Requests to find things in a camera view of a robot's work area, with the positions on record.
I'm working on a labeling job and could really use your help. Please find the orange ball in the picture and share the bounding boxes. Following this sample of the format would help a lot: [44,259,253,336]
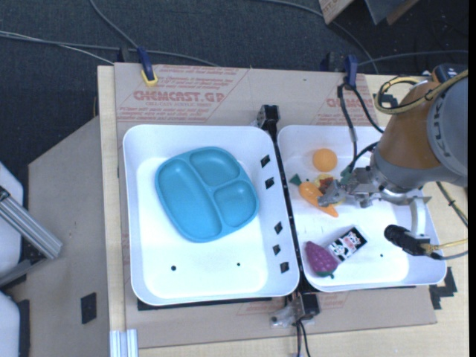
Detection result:
[312,147,339,173]

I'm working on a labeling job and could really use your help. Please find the cow print carton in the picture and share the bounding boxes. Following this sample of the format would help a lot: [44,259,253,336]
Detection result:
[327,226,369,263]

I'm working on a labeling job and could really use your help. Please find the orange carrot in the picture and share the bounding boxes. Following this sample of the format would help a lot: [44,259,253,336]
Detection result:
[289,173,341,219]

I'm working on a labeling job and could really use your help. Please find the blue divided plate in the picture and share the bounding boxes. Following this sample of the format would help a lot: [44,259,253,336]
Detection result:
[154,146,260,244]

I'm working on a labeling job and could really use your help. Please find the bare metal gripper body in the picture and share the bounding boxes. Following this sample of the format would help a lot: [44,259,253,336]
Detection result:
[343,166,411,210]

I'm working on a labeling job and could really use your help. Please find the white plastic tray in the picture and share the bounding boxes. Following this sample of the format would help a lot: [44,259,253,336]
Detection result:
[122,123,301,306]
[277,124,448,294]

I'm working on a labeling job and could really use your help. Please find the black block with thin wires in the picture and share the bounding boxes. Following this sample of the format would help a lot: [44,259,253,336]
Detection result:
[255,103,280,130]
[285,292,321,326]

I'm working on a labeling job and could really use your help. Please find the yellow and red toy food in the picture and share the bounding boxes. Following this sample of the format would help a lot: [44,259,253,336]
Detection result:
[313,173,336,193]

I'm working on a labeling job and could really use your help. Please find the thin black rod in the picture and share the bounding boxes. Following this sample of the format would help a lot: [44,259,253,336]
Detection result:
[272,127,305,294]

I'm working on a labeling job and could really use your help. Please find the brown cardboard board red print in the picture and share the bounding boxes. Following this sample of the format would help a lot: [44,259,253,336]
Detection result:
[113,62,438,350]

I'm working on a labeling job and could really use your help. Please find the purple grapes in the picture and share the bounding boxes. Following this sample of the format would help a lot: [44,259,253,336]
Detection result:
[305,240,340,279]

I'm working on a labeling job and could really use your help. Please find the black cylinder on white bracket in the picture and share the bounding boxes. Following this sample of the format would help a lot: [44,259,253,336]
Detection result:
[383,196,433,257]

